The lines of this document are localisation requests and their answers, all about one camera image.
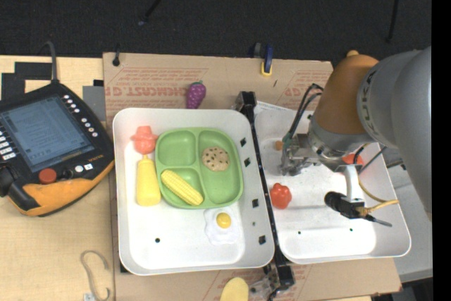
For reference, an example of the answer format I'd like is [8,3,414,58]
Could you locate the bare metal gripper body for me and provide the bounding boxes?
[280,133,342,177]

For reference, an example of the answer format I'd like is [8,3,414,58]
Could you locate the red bell pepper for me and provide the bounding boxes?
[268,182,293,210]

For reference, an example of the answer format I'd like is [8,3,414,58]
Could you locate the thin black and white rod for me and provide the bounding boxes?
[244,104,287,269]

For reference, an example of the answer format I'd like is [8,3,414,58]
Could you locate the orange-red toy fruit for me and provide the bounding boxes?
[341,152,365,167]

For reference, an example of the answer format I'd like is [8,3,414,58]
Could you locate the brown chocolate chip biscuit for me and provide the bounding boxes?
[201,145,231,173]

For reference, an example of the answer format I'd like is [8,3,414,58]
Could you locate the green divided plate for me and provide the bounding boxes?
[154,127,245,210]

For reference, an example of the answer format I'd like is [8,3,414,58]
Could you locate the white plastic tray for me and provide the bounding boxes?
[112,107,276,276]
[253,101,412,266]

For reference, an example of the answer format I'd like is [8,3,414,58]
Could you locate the brown cardboard board red print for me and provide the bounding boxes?
[101,51,403,301]

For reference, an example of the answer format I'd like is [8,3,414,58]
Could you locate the white and yellow fried egg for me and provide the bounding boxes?
[203,206,242,246]

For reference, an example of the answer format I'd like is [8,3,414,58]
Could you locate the purple grapes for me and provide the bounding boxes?
[185,80,208,110]

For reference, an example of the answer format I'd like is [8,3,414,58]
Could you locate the yellow corn cob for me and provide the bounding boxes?
[160,168,205,207]

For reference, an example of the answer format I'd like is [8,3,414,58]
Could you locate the pale yellow oval toy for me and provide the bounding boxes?
[219,276,250,301]

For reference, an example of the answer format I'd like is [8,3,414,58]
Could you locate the orange toy figure with hat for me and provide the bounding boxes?
[130,125,159,156]

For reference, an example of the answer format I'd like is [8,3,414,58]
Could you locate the yellow mustard bottle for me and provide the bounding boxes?
[135,154,163,207]

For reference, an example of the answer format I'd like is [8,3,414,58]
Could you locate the black cylinder on white bracket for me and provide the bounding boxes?
[323,163,367,220]

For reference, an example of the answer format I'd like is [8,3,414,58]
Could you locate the black block with thin wires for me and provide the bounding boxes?
[234,90,257,113]
[263,263,297,295]

